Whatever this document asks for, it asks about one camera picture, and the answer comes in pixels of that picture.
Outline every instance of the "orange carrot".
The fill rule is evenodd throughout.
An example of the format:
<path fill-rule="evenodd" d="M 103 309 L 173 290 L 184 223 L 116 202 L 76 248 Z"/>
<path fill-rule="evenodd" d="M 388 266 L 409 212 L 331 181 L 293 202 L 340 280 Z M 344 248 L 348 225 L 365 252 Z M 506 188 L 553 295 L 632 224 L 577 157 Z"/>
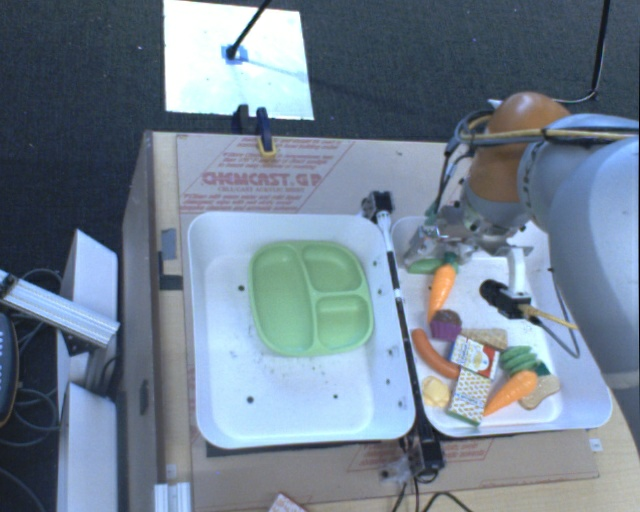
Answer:
<path fill-rule="evenodd" d="M 457 379 L 460 375 L 460 366 L 442 357 L 431 345 L 427 333 L 423 329 L 411 331 L 413 346 L 422 360 L 433 370 L 450 379 Z"/>
<path fill-rule="evenodd" d="M 488 416 L 513 402 L 533 393 L 538 384 L 536 372 L 523 370 L 514 374 L 504 386 L 489 400 L 484 408 L 484 415 Z"/>
<path fill-rule="evenodd" d="M 433 281 L 431 282 L 431 293 L 429 294 L 427 323 L 431 322 L 436 311 L 442 309 L 455 281 L 456 269 L 451 263 L 445 263 L 435 271 Z"/>

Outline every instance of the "wooden table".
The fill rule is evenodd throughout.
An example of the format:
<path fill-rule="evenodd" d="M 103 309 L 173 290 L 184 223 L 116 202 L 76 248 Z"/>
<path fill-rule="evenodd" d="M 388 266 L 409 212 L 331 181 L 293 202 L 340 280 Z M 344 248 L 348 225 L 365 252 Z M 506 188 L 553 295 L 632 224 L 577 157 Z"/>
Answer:
<path fill-rule="evenodd" d="M 161 232 L 176 226 L 178 218 L 176 134 L 152 135 L 154 140 L 154 201 L 155 238 L 160 240 Z M 164 262 L 166 274 L 182 273 L 178 248 L 177 258 Z M 159 464 L 171 463 L 175 474 L 173 481 L 191 480 L 191 443 L 189 432 L 189 396 L 187 393 L 187 370 L 184 364 L 186 350 L 184 343 L 183 294 L 180 290 L 163 291 L 159 295 L 158 312 L 160 325 L 158 339 L 160 350 L 161 386 L 161 431 L 159 441 Z M 517 509 L 539 512 L 567 510 L 630 511 L 640 503 L 640 463 L 629 428 L 620 408 L 614 400 L 611 420 L 601 428 L 589 433 L 597 439 L 602 450 L 595 453 L 600 477 L 560 483 L 501 487 L 473 491 L 455 492 L 474 512 Z M 420 496 L 424 507 L 428 494 Z M 376 512 L 391 510 L 395 498 L 364 499 L 350 502 L 308 505 L 310 512 L 345 511 Z M 414 496 L 407 496 L 401 511 L 414 510 Z M 460 510 L 445 497 L 434 505 L 435 511 Z"/>

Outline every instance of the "black carpet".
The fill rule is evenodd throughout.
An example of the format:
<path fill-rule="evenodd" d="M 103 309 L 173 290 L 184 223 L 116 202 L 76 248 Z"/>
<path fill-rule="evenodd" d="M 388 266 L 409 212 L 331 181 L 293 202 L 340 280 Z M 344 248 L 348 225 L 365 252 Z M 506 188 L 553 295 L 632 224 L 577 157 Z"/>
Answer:
<path fill-rule="evenodd" d="M 276 134 L 445 140 L 487 98 L 584 96 L 602 3 L 274 0 L 272 8 L 301 13 L 316 117 L 276 120 Z M 572 111 L 638 118 L 639 15 L 637 0 L 613 2 L 597 101 Z M 119 251 L 143 130 L 230 132 L 222 116 L 165 112 L 162 23 L 160 0 L 2 2 L 0 268 L 63 270 L 75 228 Z M 55 385 L 52 357 L 46 341 L 25 353 L 42 391 Z M 637 409 L 637 396 L 630 400 Z M 56 461 L 55 436 L 0 446 L 0 467 L 47 510 Z M 14 510 L 32 508 L 0 475 L 0 512 Z"/>

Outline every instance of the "divided green plate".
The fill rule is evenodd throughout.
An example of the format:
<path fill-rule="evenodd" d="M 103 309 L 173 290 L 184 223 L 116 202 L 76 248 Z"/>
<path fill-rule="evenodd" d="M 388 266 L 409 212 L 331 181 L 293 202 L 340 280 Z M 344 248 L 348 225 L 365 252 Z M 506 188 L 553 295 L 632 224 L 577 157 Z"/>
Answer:
<path fill-rule="evenodd" d="M 373 331 L 367 279 L 356 256 L 334 242 L 260 248 L 249 264 L 251 311 L 260 339 L 285 356 L 354 349 Z"/>

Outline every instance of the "white tray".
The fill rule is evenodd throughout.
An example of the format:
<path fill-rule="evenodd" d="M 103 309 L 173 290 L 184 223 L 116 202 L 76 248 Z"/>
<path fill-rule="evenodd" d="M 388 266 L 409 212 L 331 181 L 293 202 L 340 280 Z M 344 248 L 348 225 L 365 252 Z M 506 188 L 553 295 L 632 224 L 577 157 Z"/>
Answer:
<path fill-rule="evenodd" d="M 423 217 L 406 217 L 394 225 L 393 239 L 398 261 L 401 261 L 409 238 L 422 220 Z M 558 301 L 547 270 L 549 263 L 546 236 L 534 226 L 530 226 L 527 232 L 526 238 L 522 236 L 512 240 L 516 245 L 535 247 L 533 253 L 525 258 L 527 289 L 531 292 L 534 305 L 560 316 L 560 312 L 554 310 L 558 307 Z M 421 327 L 429 332 L 426 326 L 425 298 L 432 276 L 409 274 L 401 269 L 399 277 L 407 304 L 409 330 Z M 480 285 L 486 279 L 509 282 L 506 258 L 491 257 L 484 252 L 474 253 L 470 262 L 460 266 L 445 308 L 453 309 L 460 314 L 463 328 L 506 329 L 510 346 L 533 347 L 551 373 L 560 379 L 561 390 L 532 411 L 527 411 L 519 404 L 512 404 L 484 418 L 479 427 L 449 416 L 442 408 L 425 406 L 425 412 L 433 426 L 452 437 L 473 437 L 544 430 L 588 429 L 606 423 L 611 416 L 611 397 L 582 338 L 578 336 L 581 356 L 576 360 L 559 348 L 539 327 L 525 320 L 508 320 L 480 296 Z M 565 343 L 572 345 L 566 328 L 554 328 L 554 331 Z M 432 344 L 444 357 L 448 357 L 451 343 L 432 340 Z M 417 354 L 414 358 L 420 382 L 433 375 L 447 383 L 453 391 L 455 383 L 451 379 L 434 372 Z M 504 382 L 504 378 L 502 370 L 498 369 L 491 392 Z"/>
<path fill-rule="evenodd" d="M 263 245 L 329 240 L 349 248 L 369 283 L 374 331 L 361 347 L 285 357 L 259 339 L 249 303 L 249 261 Z M 188 232 L 196 418 L 221 448 L 396 439 L 415 407 L 381 232 L 346 215 L 210 212 Z"/>

